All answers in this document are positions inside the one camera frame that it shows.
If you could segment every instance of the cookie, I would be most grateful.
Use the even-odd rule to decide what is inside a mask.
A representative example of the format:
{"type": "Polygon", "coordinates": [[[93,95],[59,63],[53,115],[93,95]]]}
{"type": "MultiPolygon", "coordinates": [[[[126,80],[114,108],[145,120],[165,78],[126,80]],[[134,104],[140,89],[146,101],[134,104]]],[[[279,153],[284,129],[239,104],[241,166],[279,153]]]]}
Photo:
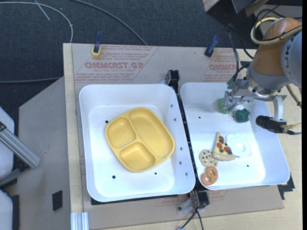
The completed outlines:
{"type": "Polygon", "coordinates": [[[204,149],[200,152],[199,159],[201,164],[205,167],[217,166],[218,160],[212,157],[212,151],[204,149]]]}

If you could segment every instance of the blue clamp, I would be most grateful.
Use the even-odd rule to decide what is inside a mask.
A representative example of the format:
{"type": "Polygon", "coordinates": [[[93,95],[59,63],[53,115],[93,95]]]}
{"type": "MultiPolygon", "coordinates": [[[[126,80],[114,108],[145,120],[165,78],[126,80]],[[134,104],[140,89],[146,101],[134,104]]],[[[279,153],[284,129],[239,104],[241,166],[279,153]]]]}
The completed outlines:
{"type": "Polygon", "coordinates": [[[212,53],[213,53],[213,49],[215,48],[216,44],[220,41],[220,38],[218,36],[214,36],[214,38],[212,39],[212,41],[209,43],[206,51],[205,51],[205,55],[208,57],[211,57],[212,53]]]}
{"type": "Polygon", "coordinates": [[[100,51],[101,51],[101,41],[102,41],[102,37],[103,37],[103,32],[102,31],[98,31],[97,33],[97,38],[96,38],[96,43],[92,48],[92,55],[93,56],[99,56],[100,55],[100,51]]]}

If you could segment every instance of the toy pizza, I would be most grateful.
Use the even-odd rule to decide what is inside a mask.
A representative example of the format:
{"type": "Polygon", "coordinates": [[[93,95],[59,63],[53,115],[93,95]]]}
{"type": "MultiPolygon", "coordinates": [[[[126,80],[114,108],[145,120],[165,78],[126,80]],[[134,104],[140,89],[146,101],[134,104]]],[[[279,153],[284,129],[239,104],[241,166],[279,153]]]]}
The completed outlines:
{"type": "Polygon", "coordinates": [[[224,137],[219,132],[216,135],[216,142],[212,157],[217,160],[230,161],[236,157],[232,154],[230,147],[225,143],[224,137]]]}

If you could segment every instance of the pretzel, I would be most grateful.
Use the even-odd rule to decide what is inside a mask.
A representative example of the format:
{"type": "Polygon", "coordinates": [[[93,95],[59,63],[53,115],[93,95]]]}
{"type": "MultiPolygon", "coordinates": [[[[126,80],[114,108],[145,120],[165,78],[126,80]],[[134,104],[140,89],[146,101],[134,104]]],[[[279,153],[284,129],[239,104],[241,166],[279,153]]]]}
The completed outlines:
{"type": "Polygon", "coordinates": [[[207,167],[206,172],[201,175],[201,182],[206,186],[210,186],[216,182],[217,178],[217,169],[213,166],[209,166],[207,167]]]}

